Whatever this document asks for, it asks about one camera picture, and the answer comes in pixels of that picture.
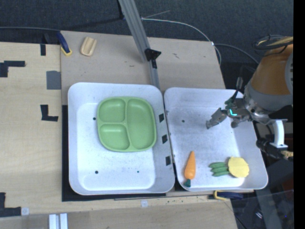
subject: orange carrot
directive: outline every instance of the orange carrot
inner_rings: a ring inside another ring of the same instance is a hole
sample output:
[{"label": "orange carrot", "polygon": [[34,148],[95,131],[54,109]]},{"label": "orange carrot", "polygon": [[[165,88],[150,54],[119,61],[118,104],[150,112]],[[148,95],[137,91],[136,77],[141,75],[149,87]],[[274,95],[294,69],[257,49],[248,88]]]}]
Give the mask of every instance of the orange carrot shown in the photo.
[{"label": "orange carrot", "polygon": [[190,153],[189,159],[187,160],[187,164],[184,170],[184,177],[187,179],[185,182],[185,186],[191,186],[191,180],[194,179],[196,173],[196,160],[195,160],[195,152],[192,151]]}]

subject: white wire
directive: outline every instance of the white wire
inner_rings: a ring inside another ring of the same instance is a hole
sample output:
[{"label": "white wire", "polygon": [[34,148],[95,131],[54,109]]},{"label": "white wire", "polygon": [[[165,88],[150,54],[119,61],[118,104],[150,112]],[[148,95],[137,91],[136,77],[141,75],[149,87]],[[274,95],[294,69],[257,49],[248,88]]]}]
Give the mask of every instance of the white wire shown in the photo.
[{"label": "white wire", "polygon": [[212,43],[212,45],[214,46],[216,52],[218,53],[218,56],[219,56],[219,66],[221,65],[221,54],[218,50],[218,48],[215,47],[214,43],[210,40],[210,38],[207,37],[206,34],[204,34],[201,30],[199,30],[198,28],[192,26],[192,25],[189,25],[189,24],[186,24],[186,23],[182,23],[182,22],[178,22],[178,21],[168,21],[168,20],[160,20],[160,19],[147,19],[147,18],[143,18],[141,17],[141,19],[143,21],[160,21],[160,22],[168,22],[168,23],[175,23],[175,24],[180,24],[180,25],[185,25],[185,26],[188,26],[188,27],[191,27],[193,28],[194,30],[198,31],[201,35],[203,35],[209,42]]}]

